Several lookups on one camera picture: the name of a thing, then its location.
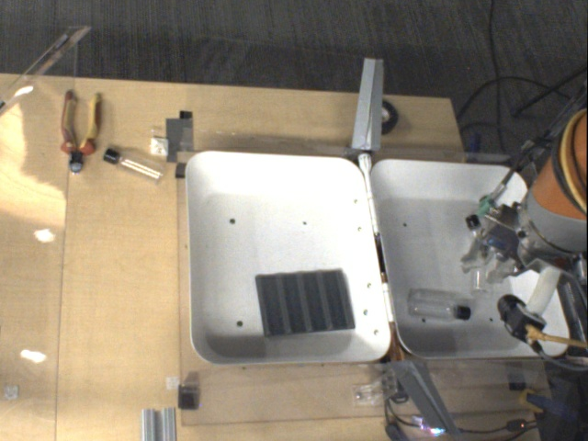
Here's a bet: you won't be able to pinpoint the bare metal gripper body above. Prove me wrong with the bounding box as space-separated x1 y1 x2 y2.
480 202 541 271

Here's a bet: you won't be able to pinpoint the clear bottle with black cap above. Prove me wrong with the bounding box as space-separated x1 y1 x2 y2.
465 215 492 294
407 288 473 322
102 146 166 186

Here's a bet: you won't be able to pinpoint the white plastic tray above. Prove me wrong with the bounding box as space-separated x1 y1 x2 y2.
368 158 571 361
184 150 392 366

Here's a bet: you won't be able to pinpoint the black tape roll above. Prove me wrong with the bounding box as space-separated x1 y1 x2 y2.
380 99 401 136

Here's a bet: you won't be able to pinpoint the black ribbed foam block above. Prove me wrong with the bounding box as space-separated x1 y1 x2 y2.
254 268 357 338

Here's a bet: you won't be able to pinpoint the red and yellow pliers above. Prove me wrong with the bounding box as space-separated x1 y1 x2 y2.
60 89 104 175

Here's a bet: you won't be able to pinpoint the black cylinder on white bracket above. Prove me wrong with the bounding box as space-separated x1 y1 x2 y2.
497 264 560 345

